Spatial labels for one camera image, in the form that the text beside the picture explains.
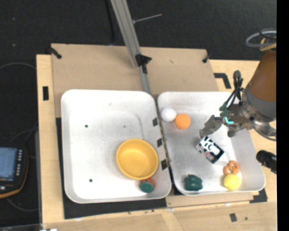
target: white ball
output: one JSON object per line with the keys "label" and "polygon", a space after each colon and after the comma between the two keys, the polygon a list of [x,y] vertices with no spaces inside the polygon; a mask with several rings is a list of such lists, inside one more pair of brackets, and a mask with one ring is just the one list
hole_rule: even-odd
{"label": "white ball", "polygon": [[177,117],[177,113],[172,108],[163,108],[160,116],[163,121],[171,122],[175,120],[175,118]]}

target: yellow bowl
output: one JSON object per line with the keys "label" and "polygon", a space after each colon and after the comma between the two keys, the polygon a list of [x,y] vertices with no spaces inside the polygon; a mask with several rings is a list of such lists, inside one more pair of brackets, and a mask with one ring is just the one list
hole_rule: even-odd
{"label": "yellow bowl", "polygon": [[148,142],[130,139],[119,146],[117,164],[125,176],[143,180],[154,175],[158,169],[158,154]]}

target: wooden table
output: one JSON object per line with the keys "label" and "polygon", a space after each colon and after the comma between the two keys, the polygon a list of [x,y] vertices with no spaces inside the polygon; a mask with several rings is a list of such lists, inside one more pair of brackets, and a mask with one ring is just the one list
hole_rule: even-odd
{"label": "wooden table", "polygon": [[[66,88],[65,84],[62,83],[69,81],[69,74],[65,73],[63,82],[58,80],[58,76],[60,73],[64,73],[64,70],[66,71],[65,67],[68,70],[70,66],[76,65],[81,71],[82,65],[80,62],[83,65],[88,65],[88,61],[96,61],[96,57],[93,57],[91,53],[98,56],[99,64],[109,61],[109,57],[116,59],[118,56],[120,65],[129,66],[130,61],[128,60],[127,51],[120,46],[114,48],[112,46],[110,49],[111,56],[107,56],[109,48],[103,48],[104,46],[53,44],[52,47],[63,54],[62,59],[67,55],[69,58],[65,58],[66,62],[58,62],[58,59],[54,56],[37,55],[41,223],[44,229],[57,228],[66,231],[93,229],[125,231],[277,230],[276,175],[265,167],[263,167],[263,171],[266,178],[267,202],[250,204],[250,200],[259,194],[258,192],[197,197],[176,196],[171,193],[167,196],[166,208],[65,219],[55,118],[60,115],[57,108],[58,100]],[[205,50],[142,48],[142,52],[150,54],[148,55],[150,57],[153,55],[153,59],[157,59],[155,62],[152,60],[152,63],[148,64],[148,77],[154,95],[166,90],[220,90],[231,92],[233,89],[227,89],[223,80],[214,78],[213,73],[226,74],[231,85],[233,85],[233,72],[240,70],[246,85],[259,63],[258,61],[226,60],[209,60],[203,63],[201,59],[206,56]],[[203,73],[203,75],[198,78],[191,78],[190,73],[195,73],[195,68],[197,68],[197,73]],[[99,71],[108,71],[107,66]],[[158,78],[161,73],[168,74],[170,79],[176,78],[165,85],[165,80],[161,81]],[[70,75],[70,78],[75,80],[73,82],[79,81],[86,86],[86,83],[77,80],[75,75],[77,73]],[[204,78],[207,80],[205,84],[202,83]],[[116,88],[118,90],[130,88],[128,85],[121,86],[120,83],[117,84]],[[101,89],[107,88],[107,85],[101,85],[103,84],[99,84]],[[141,88],[139,83],[133,83],[133,85],[136,85],[134,90]],[[45,96],[46,89],[48,90],[48,97]],[[257,151],[266,150],[276,154],[276,142],[261,137],[255,131],[250,133]],[[231,219],[233,215],[236,217],[236,221]]]}

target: white tray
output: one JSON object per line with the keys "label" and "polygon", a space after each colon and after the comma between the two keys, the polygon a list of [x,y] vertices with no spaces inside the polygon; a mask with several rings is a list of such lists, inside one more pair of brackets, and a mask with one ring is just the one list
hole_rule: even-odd
{"label": "white tray", "polygon": [[156,188],[144,193],[138,180],[125,177],[116,152],[125,140],[139,138],[166,159],[156,103],[142,91],[69,90],[61,98],[64,182],[76,203],[159,199],[171,190],[168,168],[161,163],[152,179]]}
{"label": "white tray", "polygon": [[[235,192],[259,191],[265,185],[261,164],[256,160],[250,132],[241,130],[236,136],[227,136],[227,127],[222,127],[209,135],[225,153],[219,161],[212,164],[195,148],[200,142],[199,130],[211,115],[219,116],[219,107],[229,97],[229,92],[164,92],[158,97],[158,108],[173,108],[178,114],[187,113],[192,120],[189,128],[178,129],[174,122],[162,121],[166,146],[169,153],[174,184],[185,195],[228,193],[223,186],[223,167],[229,160],[235,160],[240,166],[242,184]],[[200,191],[187,191],[184,178],[195,174],[203,182]]]}

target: orange ball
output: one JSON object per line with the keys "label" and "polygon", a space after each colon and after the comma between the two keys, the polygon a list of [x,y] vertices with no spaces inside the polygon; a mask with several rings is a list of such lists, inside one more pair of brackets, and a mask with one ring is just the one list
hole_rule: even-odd
{"label": "orange ball", "polygon": [[188,114],[182,113],[177,115],[174,120],[175,125],[180,129],[186,129],[191,125],[191,118]]}

